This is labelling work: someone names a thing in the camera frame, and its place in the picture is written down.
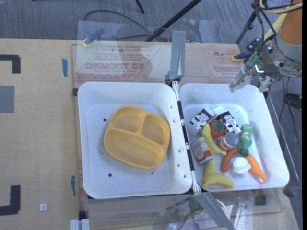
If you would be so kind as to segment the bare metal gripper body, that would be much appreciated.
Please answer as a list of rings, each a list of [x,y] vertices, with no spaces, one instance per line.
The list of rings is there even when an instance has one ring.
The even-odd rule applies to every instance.
[[[302,76],[302,44],[294,44],[281,38],[273,38],[262,48],[258,59],[247,69],[250,84],[257,86],[260,77],[271,77],[279,81],[282,77]]]

